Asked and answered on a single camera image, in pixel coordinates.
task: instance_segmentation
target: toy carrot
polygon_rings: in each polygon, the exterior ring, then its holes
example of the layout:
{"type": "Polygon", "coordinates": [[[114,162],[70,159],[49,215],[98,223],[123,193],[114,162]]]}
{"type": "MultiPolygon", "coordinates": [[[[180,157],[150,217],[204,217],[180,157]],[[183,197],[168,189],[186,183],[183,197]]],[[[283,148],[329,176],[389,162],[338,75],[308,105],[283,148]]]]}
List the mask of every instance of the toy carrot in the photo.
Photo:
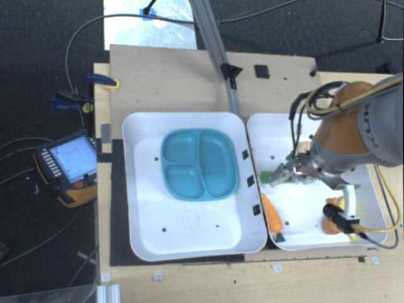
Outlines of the toy carrot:
{"type": "Polygon", "coordinates": [[[266,212],[266,218],[268,219],[268,224],[270,226],[270,231],[276,233],[275,242],[285,241],[285,238],[283,238],[283,235],[281,234],[281,231],[283,229],[282,220],[280,219],[278,212],[276,212],[274,206],[272,205],[268,197],[265,195],[265,193],[263,193],[263,201],[266,212]]]}

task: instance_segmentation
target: black mat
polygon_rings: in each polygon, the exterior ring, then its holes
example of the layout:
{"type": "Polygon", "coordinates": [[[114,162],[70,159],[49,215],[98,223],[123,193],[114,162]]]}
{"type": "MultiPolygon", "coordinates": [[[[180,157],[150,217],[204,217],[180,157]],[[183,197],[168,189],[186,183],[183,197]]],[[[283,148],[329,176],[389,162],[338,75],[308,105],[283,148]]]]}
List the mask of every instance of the black mat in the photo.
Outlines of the black mat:
{"type": "Polygon", "coordinates": [[[244,261],[244,255],[212,256],[192,259],[177,259],[151,263],[137,257],[129,243],[128,202],[126,196],[126,173],[122,140],[112,141],[112,199],[110,226],[110,265],[136,266],[168,263],[229,263],[244,261]]]}

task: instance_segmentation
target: black clamp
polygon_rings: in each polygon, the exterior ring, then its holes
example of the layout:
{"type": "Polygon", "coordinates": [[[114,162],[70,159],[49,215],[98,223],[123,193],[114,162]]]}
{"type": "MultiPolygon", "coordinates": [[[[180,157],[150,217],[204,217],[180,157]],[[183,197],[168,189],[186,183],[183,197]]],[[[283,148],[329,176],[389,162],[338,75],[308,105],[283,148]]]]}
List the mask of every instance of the black clamp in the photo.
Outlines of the black clamp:
{"type": "Polygon", "coordinates": [[[220,66],[220,69],[222,70],[222,74],[223,74],[225,80],[230,78],[230,88],[232,90],[236,90],[237,83],[235,82],[235,77],[240,74],[240,72],[242,71],[242,68],[238,68],[237,66],[223,63],[220,66]]]}

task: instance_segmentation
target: yellow cable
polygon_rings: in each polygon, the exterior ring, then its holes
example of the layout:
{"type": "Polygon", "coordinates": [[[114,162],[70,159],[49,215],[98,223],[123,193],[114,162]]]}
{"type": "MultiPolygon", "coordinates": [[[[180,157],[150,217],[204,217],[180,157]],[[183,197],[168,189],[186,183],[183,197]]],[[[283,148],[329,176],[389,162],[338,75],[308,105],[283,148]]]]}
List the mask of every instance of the yellow cable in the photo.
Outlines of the yellow cable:
{"type": "Polygon", "coordinates": [[[331,112],[338,111],[338,110],[341,110],[341,109],[343,109],[345,107],[348,107],[349,105],[353,104],[356,101],[362,100],[362,99],[364,99],[366,97],[370,97],[371,95],[374,95],[374,94],[376,94],[376,93],[378,93],[380,91],[383,91],[383,90],[386,90],[388,88],[391,88],[392,86],[394,86],[396,84],[399,84],[402,80],[403,80],[403,77],[399,76],[394,80],[386,82],[385,84],[379,85],[376,88],[370,89],[369,91],[366,91],[366,92],[364,92],[364,93],[362,93],[362,94],[360,94],[360,95],[358,95],[358,96],[356,96],[354,98],[351,98],[351,99],[349,99],[347,101],[344,101],[340,105],[334,105],[334,106],[332,106],[330,108],[327,108],[327,109],[315,109],[315,108],[310,106],[310,102],[311,102],[311,99],[313,98],[313,96],[322,88],[322,87],[320,87],[320,88],[314,90],[313,92],[311,92],[309,94],[309,96],[306,98],[305,106],[306,106],[307,111],[314,114],[314,115],[320,116],[320,115],[329,114],[331,112]]]}
{"type": "Polygon", "coordinates": [[[397,200],[395,199],[395,197],[393,196],[393,193],[390,190],[390,187],[387,185],[386,183],[386,179],[384,179],[384,176],[379,168],[379,174],[380,174],[380,178],[383,181],[384,186],[386,187],[387,193],[390,195],[390,198],[393,200],[396,209],[397,209],[397,221],[396,223],[391,226],[390,228],[387,229],[368,229],[366,227],[363,227],[359,224],[353,224],[352,228],[355,230],[356,233],[361,233],[361,232],[376,232],[376,233],[384,233],[384,232],[389,232],[389,231],[393,231],[395,229],[398,228],[399,224],[400,224],[400,207],[397,203],[397,200]]]}

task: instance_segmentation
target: blue plate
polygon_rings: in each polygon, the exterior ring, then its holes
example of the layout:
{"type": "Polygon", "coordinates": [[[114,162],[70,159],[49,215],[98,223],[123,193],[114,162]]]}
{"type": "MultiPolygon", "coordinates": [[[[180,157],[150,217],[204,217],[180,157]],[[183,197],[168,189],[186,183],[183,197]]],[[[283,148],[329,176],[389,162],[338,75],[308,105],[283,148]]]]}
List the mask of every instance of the blue plate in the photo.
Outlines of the blue plate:
{"type": "Polygon", "coordinates": [[[224,199],[239,183],[229,138],[212,129],[184,129],[162,143],[164,183],[170,193],[189,201],[224,199]]]}

